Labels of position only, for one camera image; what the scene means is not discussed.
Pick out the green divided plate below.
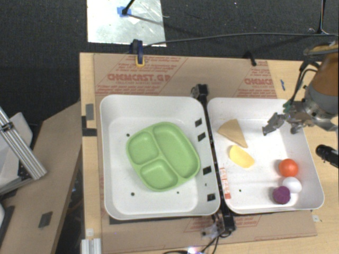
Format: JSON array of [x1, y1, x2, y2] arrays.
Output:
[[126, 121, 201, 193]]

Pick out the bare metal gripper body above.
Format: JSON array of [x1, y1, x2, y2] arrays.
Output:
[[283, 101, 339, 132]]

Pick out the orange ball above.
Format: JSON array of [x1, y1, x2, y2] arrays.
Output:
[[278, 158, 299, 177]]

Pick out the white egg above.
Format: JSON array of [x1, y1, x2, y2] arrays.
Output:
[[281, 176, 303, 194]]

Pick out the brown cardboard board red print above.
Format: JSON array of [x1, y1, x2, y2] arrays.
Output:
[[93, 53, 318, 254]]

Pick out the purple grapes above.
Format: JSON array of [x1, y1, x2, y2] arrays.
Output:
[[272, 185, 292, 205]]

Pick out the tan wedge slice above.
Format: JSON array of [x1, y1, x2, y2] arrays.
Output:
[[217, 119, 249, 149]]

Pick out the white plastic tray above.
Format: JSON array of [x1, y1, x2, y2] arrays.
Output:
[[100, 94, 221, 221], [207, 97, 325, 215]]

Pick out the thin black and white rod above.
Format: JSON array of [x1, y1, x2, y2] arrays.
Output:
[[199, 94, 231, 222]]

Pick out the yellow half-round slice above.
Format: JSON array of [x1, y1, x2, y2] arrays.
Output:
[[228, 144, 256, 169]]

